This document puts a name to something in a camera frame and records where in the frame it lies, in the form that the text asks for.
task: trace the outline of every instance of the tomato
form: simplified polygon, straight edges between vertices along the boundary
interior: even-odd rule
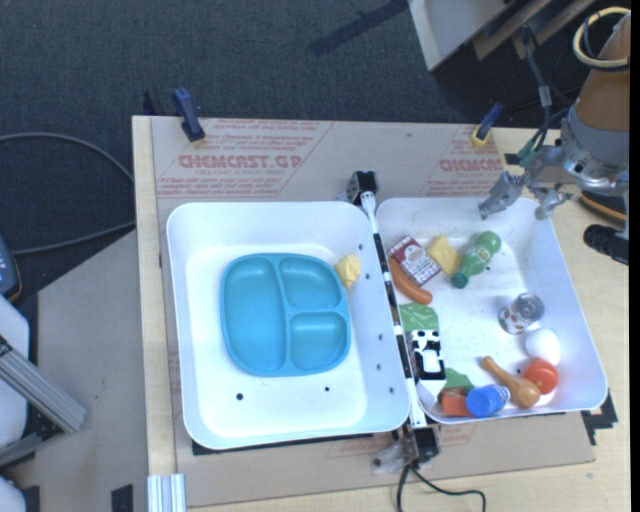
[[[543,395],[551,393],[560,380],[556,367],[539,357],[531,360],[522,376],[538,386]]]

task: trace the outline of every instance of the wooden table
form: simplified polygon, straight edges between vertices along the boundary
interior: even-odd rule
[[[177,461],[169,388],[162,276],[158,261],[159,226],[153,166],[152,119],[133,119],[136,208],[149,473],[168,476],[176,473]],[[501,153],[514,153],[531,136],[532,130],[494,128],[493,134]],[[629,269],[584,245],[582,233],[593,223],[607,222],[578,202],[558,207],[553,215],[560,247],[609,381],[618,422],[612,429],[597,432],[593,463],[436,482],[449,490],[482,490],[487,497],[489,510],[631,510]],[[197,510],[394,510],[395,490],[395,487],[381,486],[211,506]],[[412,481],[405,488],[403,505],[405,510],[480,510],[480,499],[474,495],[445,496]]]

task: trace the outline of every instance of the blue cylinder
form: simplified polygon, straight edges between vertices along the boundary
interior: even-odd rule
[[[476,418],[486,418],[501,411],[510,396],[507,387],[496,384],[473,388],[467,394],[467,409]]]

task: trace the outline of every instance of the orange sausage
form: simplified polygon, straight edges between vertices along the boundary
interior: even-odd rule
[[[404,293],[412,301],[428,305],[433,300],[433,295],[414,284],[400,268],[400,264],[393,258],[389,258],[389,270],[395,287]]]

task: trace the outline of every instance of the yellow cable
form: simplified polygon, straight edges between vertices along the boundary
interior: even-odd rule
[[[626,9],[624,7],[608,7],[606,9],[602,9],[594,14],[592,14],[587,21],[587,26],[591,26],[593,25],[595,22],[599,21],[600,18],[603,18],[605,16],[609,16],[610,14],[627,14],[628,12],[631,12],[629,9]],[[582,40],[582,36],[584,34],[584,23],[580,24],[580,27],[578,27],[578,30],[576,30],[575,36],[573,37],[573,53],[575,53],[576,57],[578,58],[578,60],[580,62],[582,62],[583,64],[586,64],[589,67],[592,68],[596,68],[596,69],[610,69],[610,68],[620,68],[620,67],[625,67],[628,66],[630,64],[630,59],[631,56],[629,57],[625,57],[623,59],[617,59],[617,60],[600,60],[600,59],[593,59],[591,57],[589,57],[588,55],[586,55],[583,51],[582,48],[580,47],[580,41]]]

